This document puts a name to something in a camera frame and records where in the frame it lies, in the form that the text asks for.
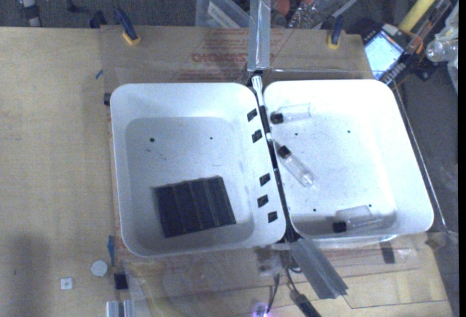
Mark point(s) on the thin black and white rod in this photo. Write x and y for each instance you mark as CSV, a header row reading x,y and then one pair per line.
x,y
268,133

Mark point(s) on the white plastic tray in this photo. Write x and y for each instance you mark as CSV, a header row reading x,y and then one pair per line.
x,y
349,170
182,155

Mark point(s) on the clear bottle with black cap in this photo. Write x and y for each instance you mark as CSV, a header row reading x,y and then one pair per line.
x,y
295,166
358,219
291,113

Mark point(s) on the black ribbed rectangular slab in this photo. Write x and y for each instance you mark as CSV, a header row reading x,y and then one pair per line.
x,y
194,206

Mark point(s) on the small white round disc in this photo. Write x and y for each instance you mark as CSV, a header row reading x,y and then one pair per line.
x,y
99,268

